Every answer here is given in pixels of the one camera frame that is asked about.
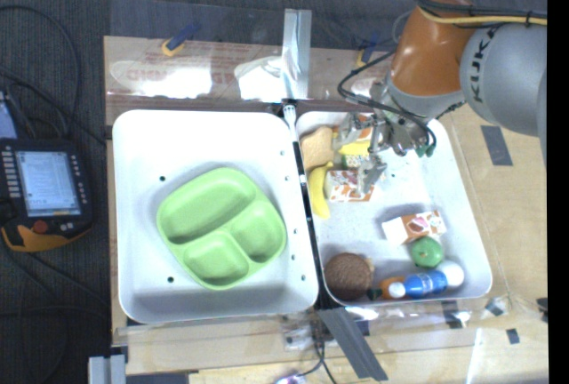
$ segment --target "display screen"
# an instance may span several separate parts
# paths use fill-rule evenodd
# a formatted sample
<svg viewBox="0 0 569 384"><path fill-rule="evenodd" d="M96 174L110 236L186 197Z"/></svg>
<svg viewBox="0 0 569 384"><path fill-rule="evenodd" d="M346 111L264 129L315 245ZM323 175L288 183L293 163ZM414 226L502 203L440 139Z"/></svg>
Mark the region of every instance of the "display screen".
<svg viewBox="0 0 569 384"><path fill-rule="evenodd" d="M65 152L23 150L16 160L29 217L81 214Z"/></svg>

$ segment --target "brown ball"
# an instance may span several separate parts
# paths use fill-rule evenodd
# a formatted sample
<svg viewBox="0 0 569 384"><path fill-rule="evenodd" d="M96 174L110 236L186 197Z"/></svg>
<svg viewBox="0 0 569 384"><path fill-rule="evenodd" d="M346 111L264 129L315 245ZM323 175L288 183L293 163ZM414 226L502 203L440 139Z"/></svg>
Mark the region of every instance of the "brown ball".
<svg viewBox="0 0 569 384"><path fill-rule="evenodd" d="M341 252L325 265L326 285L342 300L359 299L372 286L372 269L367 261L351 252Z"/></svg>

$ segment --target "blue bottle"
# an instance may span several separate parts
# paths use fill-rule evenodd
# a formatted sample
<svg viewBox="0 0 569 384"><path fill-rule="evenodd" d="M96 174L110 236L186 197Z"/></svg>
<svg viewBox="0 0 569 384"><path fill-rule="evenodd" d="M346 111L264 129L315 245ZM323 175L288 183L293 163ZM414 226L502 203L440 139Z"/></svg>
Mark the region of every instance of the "blue bottle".
<svg viewBox="0 0 569 384"><path fill-rule="evenodd" d="M401 282L389 285L389 295L394 299L404 296L421 299L431 294L440 294L448 288L455 288L464 281L464 270L457 263L444 260L437 268L411 274Z"/></svg>

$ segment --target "bread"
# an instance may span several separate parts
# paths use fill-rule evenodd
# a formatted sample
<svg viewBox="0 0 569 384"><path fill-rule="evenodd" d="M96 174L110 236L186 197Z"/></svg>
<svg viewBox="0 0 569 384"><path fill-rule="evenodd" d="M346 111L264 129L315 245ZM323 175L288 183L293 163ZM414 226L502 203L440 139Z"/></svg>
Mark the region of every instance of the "bread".
<svg viewBox="0 0 569 384"><path fill-rule="evenodd" d="M373 268L351 252L341 252L325 265L324 276L330 293L341 300L355 300L372 287Z"/></svg>
<svg viewBox="0 0 569 384"><path fill-rule="evenodd" d="M305 171L333 161L332 128L320 126L315 132L301 138L302 162Z"/></svg>

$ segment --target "green plate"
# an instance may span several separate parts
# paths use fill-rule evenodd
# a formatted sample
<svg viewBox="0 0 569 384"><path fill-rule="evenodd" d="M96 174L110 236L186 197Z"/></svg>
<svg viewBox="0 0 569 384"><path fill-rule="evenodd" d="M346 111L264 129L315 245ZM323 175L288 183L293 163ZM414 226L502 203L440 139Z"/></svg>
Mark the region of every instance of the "green plate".
<svg viewBox="0 0 569 384"><path fill-rule="evenodd" d="M275 206L247 175L226 167L173 191L158 207L156 224L178 262L213 290L241 283L286 245Z"/></svg>

